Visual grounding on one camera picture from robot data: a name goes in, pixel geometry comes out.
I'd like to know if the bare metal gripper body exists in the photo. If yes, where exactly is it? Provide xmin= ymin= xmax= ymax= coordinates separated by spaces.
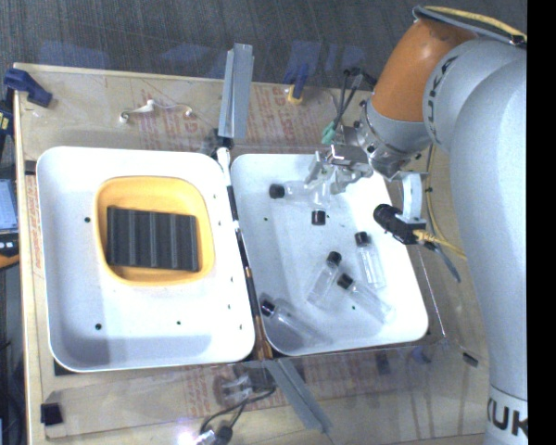
xmin=328 ymin=117 xmax=377 ymax=178

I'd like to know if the clear bottle with black cap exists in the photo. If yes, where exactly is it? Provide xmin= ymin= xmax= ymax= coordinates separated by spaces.
xmin=259 ymin=298 xmax=330 ymax=345
xmin=268 ymin=181 xmax=329 ymax=206
xmin=305 ymin=250 xmax=343 ymax=310
xmin=353 ymin=230 xmax=388 ymax=292
xmin=335 ymin=273 xmax=397 ymax=324
xmin=307 ymin=187 xmax=330 ymax=227

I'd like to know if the white plastic tray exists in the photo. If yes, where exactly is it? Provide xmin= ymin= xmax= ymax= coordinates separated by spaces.
xmin=35 ymin=145 xmax=257 ymax=373
xmin=229 ymin=152 xmax=430 ymax=357

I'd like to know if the thin black and white rod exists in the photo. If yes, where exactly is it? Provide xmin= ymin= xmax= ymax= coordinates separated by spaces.
xmin=216 ymin=147 xmax=271 ymax=361

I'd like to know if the orange plate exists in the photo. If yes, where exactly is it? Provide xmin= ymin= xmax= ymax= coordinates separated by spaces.
xmin=95 ymin=175 xmax=216 ymax=287

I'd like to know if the black ribbed rack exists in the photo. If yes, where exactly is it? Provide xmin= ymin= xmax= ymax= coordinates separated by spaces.
xmin=105 ymin=205 xmax=200 ymax=273

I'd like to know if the brown cardboard board, red print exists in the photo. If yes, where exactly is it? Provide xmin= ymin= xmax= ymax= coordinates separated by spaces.
xmin=12 ymin=61 xmax=492 ymax=445

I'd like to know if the black cylinder on white bracket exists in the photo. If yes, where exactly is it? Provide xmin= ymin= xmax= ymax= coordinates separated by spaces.
xmin=373 ymin=172 xmax=428 ymax=246

